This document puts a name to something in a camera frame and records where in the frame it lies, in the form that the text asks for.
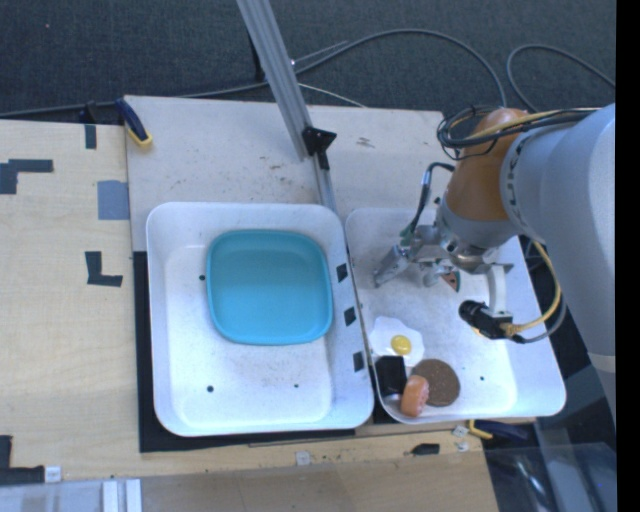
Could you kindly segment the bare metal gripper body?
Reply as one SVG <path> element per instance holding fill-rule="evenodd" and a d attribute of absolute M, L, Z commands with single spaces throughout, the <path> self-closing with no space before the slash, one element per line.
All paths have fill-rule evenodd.
<path fill-rule="evenodd" d="M 486 274 L 493 267 L 506 273 L 512 263 L 497 261 L 496 248 L 480 248 L 438 225 L 417 225 L 403 231 L 403 248 L 410 262 L 434 267 L 455 267 L 469 274 Z"/>

